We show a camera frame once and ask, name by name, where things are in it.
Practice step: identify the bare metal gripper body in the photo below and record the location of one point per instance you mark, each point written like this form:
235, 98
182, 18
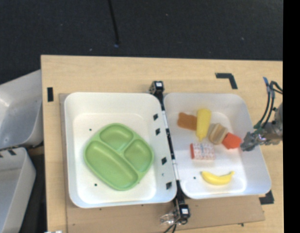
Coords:
273, 132

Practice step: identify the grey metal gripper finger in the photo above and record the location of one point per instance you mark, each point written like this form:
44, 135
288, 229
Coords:
247, 145
252, 136

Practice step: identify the orange cube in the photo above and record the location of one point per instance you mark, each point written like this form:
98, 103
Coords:
232, 141

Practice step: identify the white plastic tray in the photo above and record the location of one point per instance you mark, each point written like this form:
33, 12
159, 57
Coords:
237, 105
150, 105

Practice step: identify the red and white packet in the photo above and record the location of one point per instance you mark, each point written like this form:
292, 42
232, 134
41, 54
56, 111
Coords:
204, 151

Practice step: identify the yellow banana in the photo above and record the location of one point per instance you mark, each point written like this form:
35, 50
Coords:
216, 179

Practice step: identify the yellow squeeze bottle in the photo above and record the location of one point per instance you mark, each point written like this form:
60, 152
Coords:
203, 124

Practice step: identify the brown toast slice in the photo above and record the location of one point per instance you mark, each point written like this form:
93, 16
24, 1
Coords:
186, 121

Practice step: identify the thin black and white rod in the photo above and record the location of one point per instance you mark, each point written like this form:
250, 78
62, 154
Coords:
167, 135

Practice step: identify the green divided plate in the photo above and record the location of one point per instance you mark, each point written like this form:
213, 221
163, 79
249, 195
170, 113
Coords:
108, 161

